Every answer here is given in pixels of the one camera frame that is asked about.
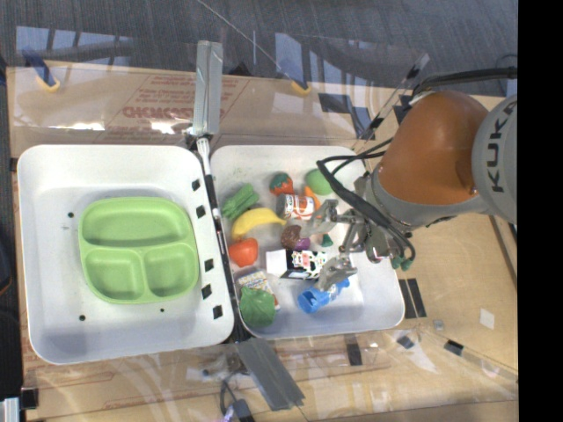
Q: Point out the green round fruit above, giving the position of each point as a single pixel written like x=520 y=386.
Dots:
x=317 y=182

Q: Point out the white and orange can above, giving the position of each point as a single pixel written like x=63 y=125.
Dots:
x=297 y=206

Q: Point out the yellow banana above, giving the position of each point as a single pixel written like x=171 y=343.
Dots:
x=253 y=220

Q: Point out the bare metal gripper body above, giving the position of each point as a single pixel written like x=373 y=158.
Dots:
x=367 y=235

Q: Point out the brown round toy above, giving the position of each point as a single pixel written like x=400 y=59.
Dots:
x=290 y=235

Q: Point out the brown cardboard board red print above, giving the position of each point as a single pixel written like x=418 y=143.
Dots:
x=457 y=288

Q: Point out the red strawberry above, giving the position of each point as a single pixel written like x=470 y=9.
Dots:
x=281 y=185

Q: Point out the black and white carton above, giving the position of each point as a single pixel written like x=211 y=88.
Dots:
x=303 y=262

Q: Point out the orange carrot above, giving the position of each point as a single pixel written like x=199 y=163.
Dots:
x=311 y=194

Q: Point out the blue plastic bottle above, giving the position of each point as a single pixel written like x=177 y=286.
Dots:
x=314 y=300

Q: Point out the white plastic tray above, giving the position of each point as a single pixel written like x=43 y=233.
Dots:
x=53 y=244
x=378 y=297

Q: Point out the green lettuce leaf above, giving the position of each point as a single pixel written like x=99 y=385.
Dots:
x=257 y=308

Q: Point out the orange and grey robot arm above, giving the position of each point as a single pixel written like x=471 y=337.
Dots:
x=433 y=147

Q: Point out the green divided plate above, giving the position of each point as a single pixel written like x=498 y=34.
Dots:
x=132 y=222

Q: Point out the green asparagus bunch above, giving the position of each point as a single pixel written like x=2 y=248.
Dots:
x=239 y=201

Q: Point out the small green cone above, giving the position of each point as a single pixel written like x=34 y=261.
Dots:
x=326 y=242

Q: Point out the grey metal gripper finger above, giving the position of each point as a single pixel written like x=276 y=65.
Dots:
x=336 y=271
x=323 y=219

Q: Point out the colourful printed packet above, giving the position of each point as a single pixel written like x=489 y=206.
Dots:
x=255 y=279

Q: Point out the purple grapes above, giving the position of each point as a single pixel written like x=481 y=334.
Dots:
x=303 y=243

